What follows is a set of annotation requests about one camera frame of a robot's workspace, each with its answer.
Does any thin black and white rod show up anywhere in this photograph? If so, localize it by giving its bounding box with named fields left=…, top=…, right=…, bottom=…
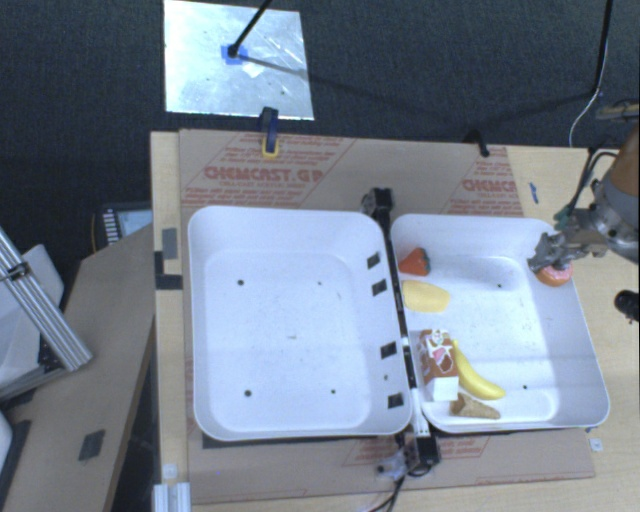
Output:
left=377, top=208, right=424, bottom=437

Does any yellow oval toy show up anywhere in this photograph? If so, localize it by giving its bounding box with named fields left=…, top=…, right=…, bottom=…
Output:
left=400, top=279, right=452, bottom=315

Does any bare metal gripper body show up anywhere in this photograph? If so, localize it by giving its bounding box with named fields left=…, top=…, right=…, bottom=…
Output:
left=552, top=206, right=634, bottom=259

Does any orange and pink doughnut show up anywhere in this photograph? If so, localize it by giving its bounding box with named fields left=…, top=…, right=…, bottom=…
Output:
left=533, top=260, right=574, bottom=288

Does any brown cardboard board red print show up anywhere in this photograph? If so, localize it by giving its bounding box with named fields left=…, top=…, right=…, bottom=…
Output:
left=177, top=128, right=597, bottom=506

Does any yellow banana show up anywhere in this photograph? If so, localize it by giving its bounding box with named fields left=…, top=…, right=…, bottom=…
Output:
left=450, top=339, right=507, bottom=401

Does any white plastic tray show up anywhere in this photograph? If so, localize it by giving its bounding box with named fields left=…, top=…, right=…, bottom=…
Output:
left=389, top=213, right=612, bottom=435
left=186, top=204, right=415, bottom=443

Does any red toy strawberry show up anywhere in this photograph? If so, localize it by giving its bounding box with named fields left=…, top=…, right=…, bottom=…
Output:
left=397, top=246, right=433, bottom=277

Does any brown and white carton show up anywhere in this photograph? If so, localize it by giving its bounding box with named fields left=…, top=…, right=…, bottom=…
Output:
left=416, top=327, right=461, bottom=403

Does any brown ice cream cone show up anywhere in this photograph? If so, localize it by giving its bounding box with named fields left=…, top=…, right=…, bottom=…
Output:
left=449, top=391, right=502, bottom=421

